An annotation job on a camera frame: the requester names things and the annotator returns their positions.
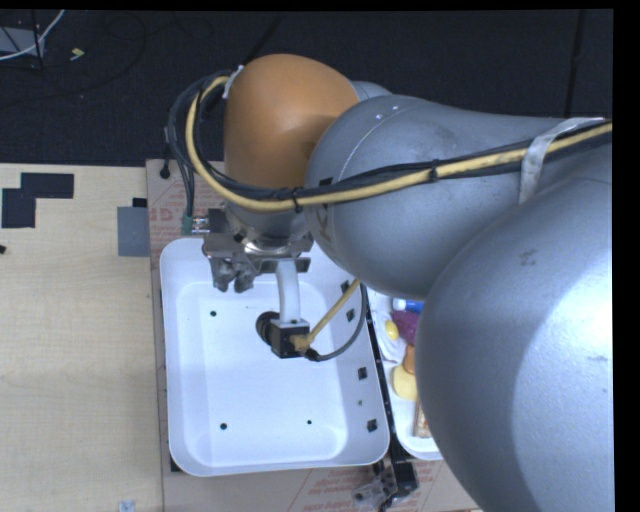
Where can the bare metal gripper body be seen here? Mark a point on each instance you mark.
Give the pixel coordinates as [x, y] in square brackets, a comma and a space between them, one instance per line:
[225, 246]

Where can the small yellow toy food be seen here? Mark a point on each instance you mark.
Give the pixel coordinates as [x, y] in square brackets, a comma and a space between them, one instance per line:
[391, 330]

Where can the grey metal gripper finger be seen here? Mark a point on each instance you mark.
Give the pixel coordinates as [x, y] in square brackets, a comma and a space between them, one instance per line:
[221, 278]
[244, 281]

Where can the white plastic tray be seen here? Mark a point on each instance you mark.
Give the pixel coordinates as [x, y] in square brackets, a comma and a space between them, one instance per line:
[260, 380]
[405, 442]

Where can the yellow and tan toy food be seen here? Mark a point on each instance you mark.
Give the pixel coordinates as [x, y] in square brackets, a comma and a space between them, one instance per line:
[404, 382]

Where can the black cylinder on white bracket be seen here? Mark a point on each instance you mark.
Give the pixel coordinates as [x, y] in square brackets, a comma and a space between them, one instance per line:
[287, 335]

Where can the brown packet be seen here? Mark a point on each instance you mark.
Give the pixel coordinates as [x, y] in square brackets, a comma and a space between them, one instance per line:
[422, 422]

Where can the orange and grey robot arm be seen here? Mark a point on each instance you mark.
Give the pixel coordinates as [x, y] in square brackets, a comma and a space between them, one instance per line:
[450, 240]

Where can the purple grapes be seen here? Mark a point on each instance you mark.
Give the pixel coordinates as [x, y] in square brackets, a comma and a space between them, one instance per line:
[406, 326]

